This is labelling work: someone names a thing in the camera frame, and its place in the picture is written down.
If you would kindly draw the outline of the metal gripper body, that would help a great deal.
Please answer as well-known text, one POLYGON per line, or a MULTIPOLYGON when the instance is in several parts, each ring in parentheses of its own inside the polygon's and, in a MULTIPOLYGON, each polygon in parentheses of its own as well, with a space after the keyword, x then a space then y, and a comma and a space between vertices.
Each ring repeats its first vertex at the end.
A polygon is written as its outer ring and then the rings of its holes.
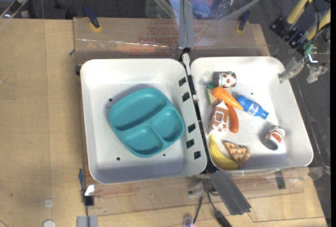
POLYGON ((304 45, 304 62, 309 66, 325 66, 330 63, 330 41, 309 41, 304 45))

